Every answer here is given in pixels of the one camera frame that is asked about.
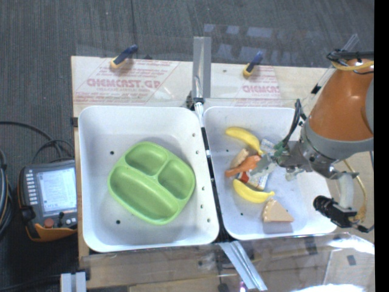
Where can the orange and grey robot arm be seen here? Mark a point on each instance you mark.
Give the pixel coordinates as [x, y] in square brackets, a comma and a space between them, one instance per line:
[340, 108]

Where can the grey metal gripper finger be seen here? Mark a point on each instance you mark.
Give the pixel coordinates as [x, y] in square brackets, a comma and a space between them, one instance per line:
[263, 164]

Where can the tan pizza slice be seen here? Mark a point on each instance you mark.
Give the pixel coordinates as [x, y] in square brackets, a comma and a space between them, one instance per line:
[275, 213]

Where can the yellow banana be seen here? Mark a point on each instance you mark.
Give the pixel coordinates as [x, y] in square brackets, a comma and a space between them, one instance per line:
[249, 195]
[244, 135]

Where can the tan bread slice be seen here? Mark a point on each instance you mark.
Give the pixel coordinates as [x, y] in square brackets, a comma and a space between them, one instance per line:
[238, 158]

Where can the white plastic tray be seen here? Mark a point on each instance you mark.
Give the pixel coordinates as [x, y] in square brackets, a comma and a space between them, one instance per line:
[307, 199]
[100, 132]

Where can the brown cardboard board red print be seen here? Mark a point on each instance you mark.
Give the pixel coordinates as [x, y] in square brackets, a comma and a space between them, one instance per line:
[127, 84]

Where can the orange carrot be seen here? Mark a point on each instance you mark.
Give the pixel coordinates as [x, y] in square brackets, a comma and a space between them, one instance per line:
[244, 165]

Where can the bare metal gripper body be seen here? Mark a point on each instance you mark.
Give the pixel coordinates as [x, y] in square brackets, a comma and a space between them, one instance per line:
[296, 160]

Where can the white and red packet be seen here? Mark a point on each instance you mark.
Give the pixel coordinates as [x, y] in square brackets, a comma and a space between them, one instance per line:
[258, 181]

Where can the green divided plate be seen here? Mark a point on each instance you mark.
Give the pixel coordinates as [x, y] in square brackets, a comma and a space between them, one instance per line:
[143, 190]

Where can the black cylinder on white bracket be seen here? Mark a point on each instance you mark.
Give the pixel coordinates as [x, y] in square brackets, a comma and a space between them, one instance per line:
[342, 213]

